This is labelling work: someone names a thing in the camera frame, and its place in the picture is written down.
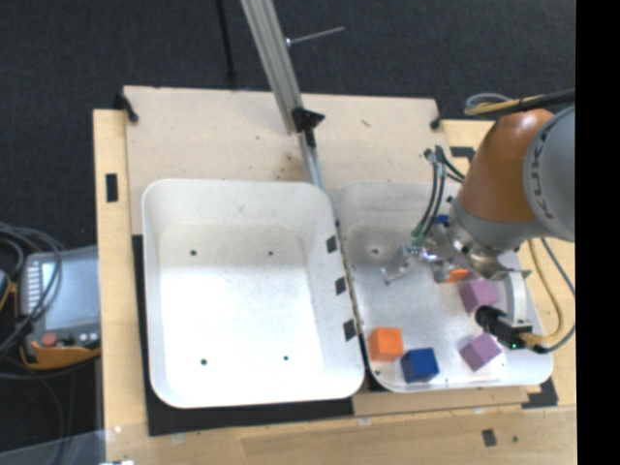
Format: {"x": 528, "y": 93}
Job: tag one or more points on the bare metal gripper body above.
{"x": 453, "y": 250}

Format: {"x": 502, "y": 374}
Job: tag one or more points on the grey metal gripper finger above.
{"x": 397, "y": 265}
{"x": 442, "y": 271}

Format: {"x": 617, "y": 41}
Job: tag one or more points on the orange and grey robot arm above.
{"x": 513, "y": 177}

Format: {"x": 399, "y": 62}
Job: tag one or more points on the orange cube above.
{"x": 385, "y": 343}
{"x": 458, "y": 275}

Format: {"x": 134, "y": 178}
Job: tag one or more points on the blue cube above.
{"x": 419, "y": 364}
{"x": 442, "y": 220}

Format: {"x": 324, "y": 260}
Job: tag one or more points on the purple cube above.
{"x": 478, "y": 295}
{"x": 480, "y": 351}

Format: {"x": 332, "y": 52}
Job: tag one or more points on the white plastic tray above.
{"x": 242, "y": 298}
{"x": 421, "y": 318}

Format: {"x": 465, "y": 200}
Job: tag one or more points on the thin black and white rod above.
{"x": 352, "y": 294}

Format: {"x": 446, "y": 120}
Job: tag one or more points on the pale wood board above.
{"x": 208, "y": 133}

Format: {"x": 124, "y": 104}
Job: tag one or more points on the black cylinder on white bracket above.
{"x": 499, "y": 323}

